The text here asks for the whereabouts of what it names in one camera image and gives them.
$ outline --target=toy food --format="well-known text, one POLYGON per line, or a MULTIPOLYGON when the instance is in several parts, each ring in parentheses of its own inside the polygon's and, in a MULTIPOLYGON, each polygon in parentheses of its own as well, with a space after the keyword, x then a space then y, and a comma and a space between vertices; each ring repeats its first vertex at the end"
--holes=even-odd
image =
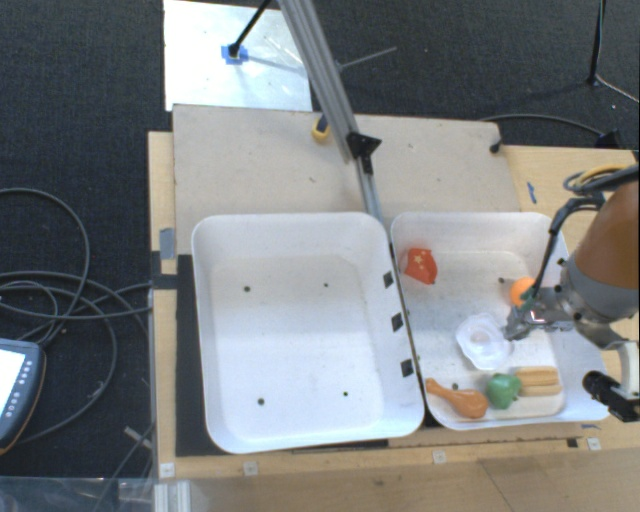
POLYGON ((508 409, 521 387, 515 375, 496 373, 487 384, 487 397, 496 409, 508 409))
POLYGON ((553 396, 560 394, 561 391, 560 384, 551 384, 548 386, 523 386, 518 394, 520 396, 553 396))
POLYGON ((535 282, 536 280, 532 277, 521 277, 511 285, 509 298, 511 299, 511 302, 513 302, 514 306, 520 307, 524 304, 522 294, 531 288, 535 282))
POLYGON ((522 382, 520 396, 553 396, 562 391, 558 370, 553 366, 526 366, 515 375, 522 382))
POLYGON ((524 366, 515 372, 523 386, 559 384, 558 370, 553 366, 524 366))
POLYGON ((425 381, 427 393, 447 400, 462 416, 477 420, 482 418, 489 407, 489 401, 480 391, 475 389, 452 390, 442 387, 434 379, 425 381))
POLYGON ((409 249, 409 261, 404 273, 424 284, 433 284, 438 275, 438 266, 429 249, 409 249))

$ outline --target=black clip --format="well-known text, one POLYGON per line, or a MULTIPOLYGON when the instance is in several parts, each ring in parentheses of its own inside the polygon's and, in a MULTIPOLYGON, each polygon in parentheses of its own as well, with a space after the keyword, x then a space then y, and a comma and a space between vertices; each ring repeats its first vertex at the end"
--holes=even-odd
POLYGON ((351 132, 347 135, 347 144, 351 150, 351 156, 362 160, 364 173, 373 174, 371 155, 382 144, 382 141, 358 132, 351 132))
POLYGON ((594 147, 608 149, 622 148, 622 142, 620 141, 620 130, 614 128, 608 133, 601 134, 596 140, 594 147))

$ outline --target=black cable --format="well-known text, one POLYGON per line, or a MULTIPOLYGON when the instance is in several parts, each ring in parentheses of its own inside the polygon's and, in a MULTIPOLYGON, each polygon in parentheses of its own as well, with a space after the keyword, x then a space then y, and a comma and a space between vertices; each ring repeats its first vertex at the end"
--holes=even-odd
MULTIPOLYGON (((62 289, 52 288, 52 287, 49 287, 49 290, 52 291, 53 293, 58 293, 60 295, 67 295, 67 296, 74 295, 73 292, 70 292, 68 290, 62 290, 62 289)), ((93 309, 98 313, 102 312, 102 310, 98 306, 93 304, 91 301, 85 299, 84 297, 79 297, 79 301, 84 303, 85 305, 87 305, 88 307, 90 307, 91 309, 93 309)), ((109 320, 104 319, 104 325, 107 328, 107 332, 109 333, 109 338, 111 339, 112 350, 111 350, 111 365, 109 367, 107 377, 102 382, 102 385, 100 386, 100 388, 98 388, 93 393, 93 395, 91 396, 91 399, 85 405, 83 405, 78 411, 73 413, 71 416, 60 421, 59 423, 56 423, 55 425, 49 428, 46 428, 45 430, 42 430, 41 432, 38 432, 26 438, 21 438, 17 444, 30 443, 31 441, 35 441, 36 439, 40 439, 41 437, 44 437, 48 434, 51 434, 52 432, 55 432, 57 430, 60 430, 61 428, 66 427, 71 422, 75 421, 80 416, 82 416, 85 412, 87 412, 93 406, 93 404, 95 404, 98 401, 98 399, 104 394, 105 390, 107 389, 107 387, 111 383, 111 380, 113 379, 113 375, 115 374, 115 370, 116 370, 116 362, 118 359, 118 340, 116 338, 116 334, 109 320)))
POLYGON ((151 425, 149 425, 149 428, 147 428, 147 430, 145 430, 144 433, 140 436, 140 439, 138 439, 135 442, 135 444, 131 447, 129 452, 125 455, 124 459, 122 459, 122 462, 120 462, 120 464, 118 465, 116 470, 109 477, 109 479, 105 482, 104 490, 102 491, 102 493, 98 497, 98 501, 96 502, 96 504, 93 507, 93 509, 91 509, 92 512, 97 512, 98 511, 98 509, 102 505, 102 502, 104 501, 105 497, 107 496, 107 493, 109 492, 109 489, 111 488, 111 485, 112 485, 113 481, 116 478, 118 478, 118 476, 120 475, 120 472, 127 465, 127 462, 129 462, 129 459, 131 459, 131 457, 133 457, 133 454, 138 450, 138 448, 140 448, 140 446, 142 446, 142 443, 145 442, 145 440, 147 439, 147 436, 149 436, 149 434, 151 434, 151 431, 153 430, 154 426, 155 426, 155 423, 151 423, 151 425))
MULTIPOLYGON (((90 261, 91 261, 91 250, 89 248, 89 236, 87 235, 87 230, 85 229, 84 224, 82 223, 80 218, 71 209, 71 207, 69 207, 69 205, 67 205, 61 199, 58 199, 57 197, 55 197, 55 196, 53 196, 53 195, 51 195, 51 194, 49 194, 47 192, 43 192, 41 190, 30 189, 30 188, 6 188, 6 189, 0 189, 0 197, 2 197, 4 195, 22 195, 22 194, 35 195, 37 197, 41 197, 43 199, 46 199, 48 201, 53 202, 58 207, 62 208, 65 212, 67 212, 67 214, 76 223, 76 225, 78 226, 78 229, 80 230, 80 234, 82 235, 82 241, 84 243, 84 265, 83 265, 83 269, 82 269, 80 284, 78 285, 78 290, 76 291, 75 295, 71 299, 71 304, 69 305, 69 308, 68 308, 67 313, 66 313, 67 315, 69 315, 74 310, 74 308, 76 307, 76 304, 80 300, 80 295, 82 295, 82 291, 84 290, 84 285, 85 285, 85 283, 87 281, 87 278, 89 276, 89 264, 90 264, 90 261)), ((43 347, 47 347, 49 344, 51 344, 52 340, 63 329, 64 322, 65 321, 62 320, 54 328, 54 330, 51 332, 51 334, 49 335, 48 339, 46 339, 45 341, 42 342, 42 346, 43 347)))
MULTIPOLYGON (((0 274, 0 282, 7 279, 16 279, 16 278, 22 278, 25 276, 61 279, 61 280, 75 281, 75 282, 79 282, 81 279, 79 276, 74 276, 73 274, 66 274, 64 272, 50 272, 45 270, 37 270, 37 271, 16 271, 16 272, 7 272, 4 274, 0 274)), ((113 298, 114 300, 118 301, 127 311, 130 311, 130 312, 134 311, 134 308, 131 306, 131 304, 127 300, 121 297, 121 294, 138 291, 138 290, 148 290, 151 287, 151 283, 139 283, 139 284, 134 284, 134 285, 127 286, 125 288, 121 288, 119 290, 114 291, 103 284, 93 281, 92 279, 87 279, 86 284, 106 294, 103 297, 93 300, 92 302, 94 304, 99 304, 104 300, 107 300, 108 298, 113 298)), ((86 306, 80 307, 74 310, 73 314, 78 314, 86 309, 87 309, 86 306)), ((145 327, 145 324, 140 318, 140 316, 136 314, 134 319, 136 320, 137 324, 140 326, 140 329, 142 330, 142 333, 144 334, 144 336, 147 337, 148 336, 147 328, 145 327)), ((44 326, 38 327, 33 331, 30 331, 29 333, 24 334, 23 337, 26 338, 28 336, 31 336, 34 334, 34 332, 39 332, 43 328, 44 326)))
MULTIPOLYGON (((31 285, 35 286, 38 290, 43 292, 49 298, 51 303, 53 304, 53 314, 54 315, 58 314, 58 301, 56 300, 56 298, 53 295, 53 293, 51 293, 51 291, 46 286, 44 286, 44 285, 42 285, 42 284, 40 284, 40 283, 38 283, 36 281, 13 281, 13 282, 9 283, 8 285, 0 286, 0 290, 3 290, 5 288, 7 288, 7 287, 10 288, 12 286, 22 285, 22 284, 31 284, 31 285)), ((53 322, 47 322, 46 324, 41 325, 37 329, 34 329, 33 331, 30 331, 30 332, 28 332, 26 334, 23 334, 22 336, 17 337, 16 340, 18 340, 18 341, 25 340, 26 338, 28 338, 32 334, 40 332, 41 330, 43 330, 46 327, 48 327, 46 334, 44 336, 42 336, 39 340, 34 342, 34 343, 42 343, 42 342, 44 342, 44 340, 46 340, 49 337, 49 335, 53 331, 53 329, 55 327, 55 324, 53 322)))
POLYGON ((636 98, 632 94, 630 94, 627 91, 624 91, 624 90, 620 89, 619 87, 616 87, 615 85, 607 82, 604 78, 602 78, 600 73, 598 73, 598 71, 597 71, 598 62, 600 60, 600 52, 601 52, 601 49, 602 49, 603 23, 604 23, 604 0, 600 0, 600 9, 599 9, 599 13, 598 13, 598 24, 597 24, 597 28, 596 28, 596 37, 598 39, 598 42, 597 42, 598 51, 597 51, 597 53, 595 55, 593 55, 592 74, 589 75, 588 83, 591 84, 591 85, 597 85, 598 83, 601 83, 605 87, 608 87, 612 91, 617 92, 618 94, 621 94, 622 96, 624 96, 625 98, 633 101, 634 103, 640 103, 638 101, 638 98, 636 98))
POLYGON ((588 197, 574 197, 569 199, 567 203, 556 212, 553 220, 551 221, 551 226, 549 227, 549 241, 547 242, 544 256, 542 257, 540 270, 538 271, 538 275, 536 276, 536 279, 531 287, 531 298, 536 297, 538 295, 538 292, 540 291, 540 287, 542 286, 542 279, 544 278, 547 266, 549 265, 551 254, 556 247, 558 235, 560 234, 560 229, 562 228, 564 221, 567 220, 567 218, 571 214, 576 212, 598 211, 603 204, 604 197, 602 196, 602 194, 588 197))
POLYGON ((638 164, 634 164, 624 169, 613 170, 608 174, 596 174, 582 185, 573 184, 583 174, 582 172, 572 174, 564 180, 563 187, 574 194, 587 195, 594 192, 612 192, 622 185, 637 181, 639 178, 638 164))
POLYGON ((588 126, 586 124, 579 123, 578 121, 573 121, 572 119, 567 119, 559 116, 548 116, 545 114, 499 114, 495 116, 483 117, 479 119, 479 121, 508 121, 511 119, 539 119, 542 121, 552 121, 556 123, 563 123, 569 126, 574 126, 576 128, 580 128, 582 130, 588 131, 590 133, 594 133, 595 135, 601 136, 604 135, 603 132, 593 128, 592 126, 588 126))
MULTIPOLYGON (((1 290, 8 291, 32 291, 34 289, 38 289, 38 287, 33 285, 20 285, 20 286, 9 286, 0 288, 1 290)), ((49 290, 59 290, 56 288, 48 287, 49 290)), ((6 309, 7 311, 11 311, 13 313, 19 313, 24 316, 32 317, 32 318, 43 318, 45 320, 73 320, 73 321, 86 321, 86 320, 105 320, 110 318, 122 318, 127 316, 139 315, 141 313, 148 313, 151 311, 150 307, 132 309, 131 311, 118 311, 115 313, 101 313, 99 315, 49 315, 47 313, 38 313, 36 311, 30 311, 28 309, 16 308, 14 306, 9 306, 9 304, 4 304, 0 302, 0 309, 6 309)))

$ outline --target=aluminum rod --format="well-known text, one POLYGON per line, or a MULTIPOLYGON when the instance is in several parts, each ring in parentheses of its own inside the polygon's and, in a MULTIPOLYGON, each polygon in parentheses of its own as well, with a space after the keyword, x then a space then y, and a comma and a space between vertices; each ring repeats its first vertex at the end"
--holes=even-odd
MULTIPOLYGON (((322 26, 311 0, 280 0, 280 8, 298 47, 322 113, 334 133, 345 162, 353 159, 347 135, 359 133, 358 124, 340 73, 331 55, 322 26)), ((357 159, 358 180, 367 212, 382 222, 378 192, 372 175, 367 175, 361 159, 357 159)))

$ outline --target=black carpet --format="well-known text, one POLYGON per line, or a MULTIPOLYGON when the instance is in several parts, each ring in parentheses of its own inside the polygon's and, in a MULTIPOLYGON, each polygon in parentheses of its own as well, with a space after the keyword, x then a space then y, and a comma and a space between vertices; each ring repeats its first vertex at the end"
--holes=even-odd
MULTIPOLYGON (((398 47, 344 70, 357 112, 459 119, 554 115, 600 133, 618 129, 621 144, 637 149, 638 105, 585 83, 598 5, 317 2, 339 62, 398 47)), ((607 81, 636 97, 639 21, 638 2, 608 3, 599 65, 607 81)), ((163 102, 162 3, 3 0, 0 48, 0 189, 40 189, 73 208, 91 242, 91 279, 113 289, 147 282, 146 134, 171 128, 163 102)), ((594 133, 561 123, 500 124, 508 144, 592 147, 597 140, 594 133)), ((0 196, 0 219, 0 274, 80 273, 82 240, 59 207, 32 196, 0 196)), ((47 311, 40 295, 11 300, 47 311)), ((137 307, 146 303, 143 291, 128 298, 137 307)), ((133 445, 124 428, 148 427, 145 336, 131 319, 112 324, 119 352, 104 395, 66 428, 0 457, 0 475, 110 475, 133 445)), ((0 311, 0 337, 18 337, 32 325, 0 311)), ((48 350, 43 396, 24 436, 82 407, 104 382, 110 357, 102 322, 68 323, 48 350)), ((139 450, 122 474, 139 476, 147 460, 148 452, 139 450)))

